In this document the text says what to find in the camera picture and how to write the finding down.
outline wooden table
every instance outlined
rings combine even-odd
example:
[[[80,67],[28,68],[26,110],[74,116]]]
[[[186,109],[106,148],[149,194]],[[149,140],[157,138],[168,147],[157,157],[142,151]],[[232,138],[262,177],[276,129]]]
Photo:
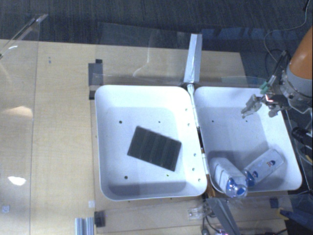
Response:
[[[186,50],[150,51],[160,57],[151,59],[150,65],[175,67],[179,62],[184,65],[179,57]],[[97,165],[92,153],[88,63],[94,63],[96,58],[103,59],[107,67],[119,67],[119,72],[132,73],[147,61],[147,49],[39,42],[31,158],[32,235],[72,235],[75,218],[93,216]],[[201,69],[202,75],[213,80],[245,75],[238,53],[204,51]],[[238,225],[248,227],[251,223]],[[274,231],[285,228],[281,219],[266,217],[258,222],[258,226],[262,225]],[[0,225],[1,234],[18,234],[14,230],[12,224]],[[114,234],[199,235],[201,226]]]

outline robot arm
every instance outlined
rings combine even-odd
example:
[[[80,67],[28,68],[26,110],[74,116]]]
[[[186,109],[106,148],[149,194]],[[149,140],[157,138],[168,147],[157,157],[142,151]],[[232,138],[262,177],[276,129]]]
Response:
[[[259,110],[262,103],[269,107],[270,117],[290,107],[303,114],[312,110],[312,27],[287,67],[281,69],[286,58],[284,51],[273,75],[260,87],[263,96],[252,95],[241,111],[243,118]]]

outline cable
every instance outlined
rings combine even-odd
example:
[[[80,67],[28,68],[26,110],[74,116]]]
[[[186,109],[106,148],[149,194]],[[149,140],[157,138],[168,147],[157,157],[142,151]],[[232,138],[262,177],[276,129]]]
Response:
[[[302,194],[306,194],[306,193],[310,193],[310,192],[311,192],[311,190],[305,190],[305,191],[303,191],[301,193],[298,193],[297,195],[302,195]]]
[[[283,51],[280,49],[271,49],[270,52],[272,53],[273,51],[279,51],[280,53],[282,53]],[[270,76],[271,72],[269,72],[268,70],[268,57],[269,57],[269,53],[266,53],[265,55],[265,59],[264,59],[264,66],[265,66],[265,70],[268,74],[268,76]]]
[[[291,121],[290,121],[290,117],[289,117],[288,111],[285,110],[285,112],[286,112],[286,115],[287,115],[287,118],[288,118],[288,122],[289,122],[290,129],[292,130],[292,124],[291,124]],[[312,163],[310,162],[310,160],[308,160],[308,159],[302,154],[302,152],[299,151],[297,144],[295,144],[295,149],[296,149],[296,151],[297,151],[297,154],[298,154],[305,162],[307,162],[309,165],[312,166]]]
[[[313,164],[313,160],[309,157],[309,155],[305,155],[305,157],[307,158],[307,160]]]
[[[302,27],[302,26],[307,22],[307,12],[308,12],[308,7],[309,7],[309,4],[310,4],[310,1],[311,1],[311,0],[308,1],[307,6],[306,6],[306,8],[305,8],[305,19],[304,19],[304,22],[303,22],[301,25],[296,26],[296,27],[293,27],[293,28],[289,28],[289,29],[275,29],[275,30],[270,31],[269,33],[267,33],[267,34],[265,35],[265,37],[264,37],[264,39],[263,39],[264,47],[265,47],[265,49],[268,51],[268,53],[270,54],[270,56],[272,57],[272,59],[275,60],[275,62],[277,62],[276,58],[271,54],[269,48],[268,48],[267,45],[266,45],[266,37],[268,37],[269,34],[272,34],[273,32],[276,32],[276,31],[287,31],[287,30],[298,29],[298,28]]]
[[[204,219],[206,219],[207,224],[209,225],[209,227],[211,227],[213,230],[215,230],[215,231],[218,232],[218,233],[221,232],[220,230],[217,230],[216,228],[214,228],[214,227],[210,224],[209,219],[207,218],[207,216],[205,216],[205,218],[203,218],[203,221],[204,221]]]

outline plastic water bottle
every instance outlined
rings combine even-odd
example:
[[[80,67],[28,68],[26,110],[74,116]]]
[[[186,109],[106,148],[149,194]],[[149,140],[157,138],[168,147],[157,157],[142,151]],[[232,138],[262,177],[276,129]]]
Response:
[[[269,149],[244,168],[243,173],[246,176],[247,185],[249,187],[256,185],[283,163],[282,156],[275,149]]]
[[[246,177],[226,158],[212,158],[210,171],[215,182],[229,197],[245,197],[248,193]]]

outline white tray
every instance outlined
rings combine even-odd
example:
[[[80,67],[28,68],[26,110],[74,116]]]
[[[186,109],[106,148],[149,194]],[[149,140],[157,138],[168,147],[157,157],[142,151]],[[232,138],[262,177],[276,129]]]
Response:
[[[199,196],[207,187],[188,92],[105,85],[96,91],[100,185],[111,200]],[[175,171],[127,155],[137,126],[182,143]]]
[[[200,87],[195,92],[203,145],[207,158],[228,158],[239,170],[269,148],[276,149],[284,164],[250,192],[298,189],[302,183],[300,169],[281,112],[270,118],[268,107],[241,117],[241,110],[259,89]],[[221,189],[211,178],[213,186]]]

